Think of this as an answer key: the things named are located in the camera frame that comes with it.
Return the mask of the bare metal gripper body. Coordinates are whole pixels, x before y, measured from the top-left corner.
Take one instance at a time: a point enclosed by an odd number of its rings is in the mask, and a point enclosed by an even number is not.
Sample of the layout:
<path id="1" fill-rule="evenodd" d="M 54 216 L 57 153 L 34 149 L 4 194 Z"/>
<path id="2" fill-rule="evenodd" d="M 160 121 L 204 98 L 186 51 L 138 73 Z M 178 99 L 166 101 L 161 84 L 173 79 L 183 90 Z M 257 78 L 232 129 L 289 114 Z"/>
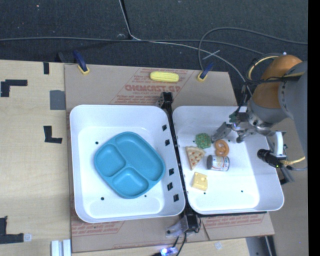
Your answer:
<path id="1" fill-rule="evenodd" d="M 231 114 L 231 128 L 240 137 L 253 134 L 268 135 L 273 123 L 265 122 L 255 114 L 248 112 L 234 112 Z"/>

